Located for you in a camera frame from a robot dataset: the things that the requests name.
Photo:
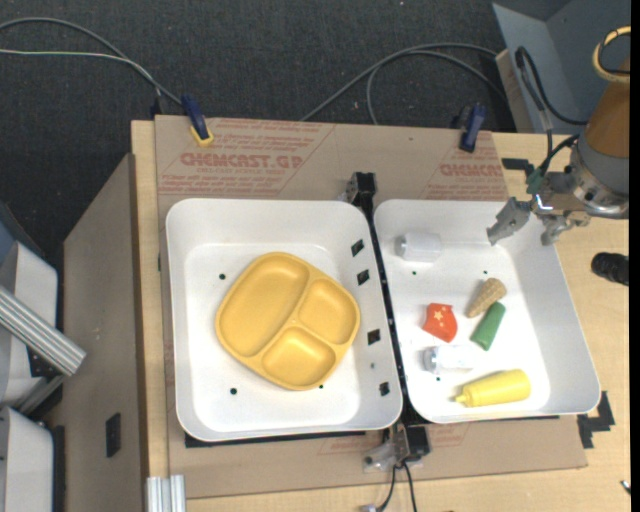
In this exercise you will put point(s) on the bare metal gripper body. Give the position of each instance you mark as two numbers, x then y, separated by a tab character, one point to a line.
567	197

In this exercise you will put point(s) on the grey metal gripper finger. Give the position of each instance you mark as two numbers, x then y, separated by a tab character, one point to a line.
552	229
509	216

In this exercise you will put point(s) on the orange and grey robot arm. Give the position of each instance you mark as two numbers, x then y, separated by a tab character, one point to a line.
610	130

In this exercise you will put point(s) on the tan ice cream cone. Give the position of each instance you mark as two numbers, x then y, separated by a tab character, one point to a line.
485	299

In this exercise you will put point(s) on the white plastic tray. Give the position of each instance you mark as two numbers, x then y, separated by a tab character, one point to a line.
200	310
540	325

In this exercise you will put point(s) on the green cylinder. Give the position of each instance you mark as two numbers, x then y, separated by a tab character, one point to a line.
489	326

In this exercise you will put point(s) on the yellow squeeze bottle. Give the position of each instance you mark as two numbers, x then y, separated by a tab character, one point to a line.
497	389

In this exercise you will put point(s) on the brown cardboard board red print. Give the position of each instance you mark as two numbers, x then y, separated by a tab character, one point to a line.
310	150

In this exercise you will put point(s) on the yellow divided plate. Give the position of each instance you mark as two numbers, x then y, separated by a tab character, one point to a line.
270	305

